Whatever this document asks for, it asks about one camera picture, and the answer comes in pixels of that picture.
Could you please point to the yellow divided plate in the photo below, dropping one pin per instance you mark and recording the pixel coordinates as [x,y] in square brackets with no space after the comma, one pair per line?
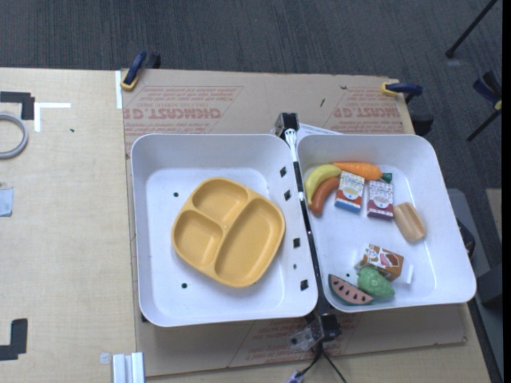
[229,231]

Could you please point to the thin black and white rod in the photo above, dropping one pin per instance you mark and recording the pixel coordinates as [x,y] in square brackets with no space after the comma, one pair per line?
[306,214]

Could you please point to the yellow banana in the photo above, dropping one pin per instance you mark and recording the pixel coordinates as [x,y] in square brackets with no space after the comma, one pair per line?
[317,174]

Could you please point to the orange sausage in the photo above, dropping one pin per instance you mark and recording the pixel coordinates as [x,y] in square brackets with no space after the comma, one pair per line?
[321,196]

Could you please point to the brown cardboard board red print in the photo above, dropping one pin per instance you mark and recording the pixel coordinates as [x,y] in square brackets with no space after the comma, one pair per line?
[259,102]

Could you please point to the white paper sheet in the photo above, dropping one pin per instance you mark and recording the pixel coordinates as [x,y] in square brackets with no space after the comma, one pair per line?
[317,129]

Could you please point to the orange and blue small carton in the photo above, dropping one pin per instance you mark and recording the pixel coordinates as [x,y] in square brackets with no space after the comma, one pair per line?
[349,192]

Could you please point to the orange carrot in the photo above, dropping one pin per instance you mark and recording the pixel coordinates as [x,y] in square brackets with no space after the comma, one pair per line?
[357,170]

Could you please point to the white plastic tray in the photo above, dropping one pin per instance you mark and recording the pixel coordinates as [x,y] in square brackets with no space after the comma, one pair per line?
[443,230]
[159,230]

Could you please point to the maroon small carton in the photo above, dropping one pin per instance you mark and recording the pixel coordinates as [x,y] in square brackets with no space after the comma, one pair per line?
[380,200]

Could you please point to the watermelon slice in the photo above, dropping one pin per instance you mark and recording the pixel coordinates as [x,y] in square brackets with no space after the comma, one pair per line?
[347,291]

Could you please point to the orange and white small carton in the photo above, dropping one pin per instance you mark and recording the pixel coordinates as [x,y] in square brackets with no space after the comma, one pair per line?
[385,259]

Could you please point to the green vegetable toy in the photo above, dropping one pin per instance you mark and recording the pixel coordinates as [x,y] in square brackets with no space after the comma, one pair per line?
[375,283]

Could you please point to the tan bread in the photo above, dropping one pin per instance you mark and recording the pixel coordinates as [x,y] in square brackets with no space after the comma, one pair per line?
[409,222]

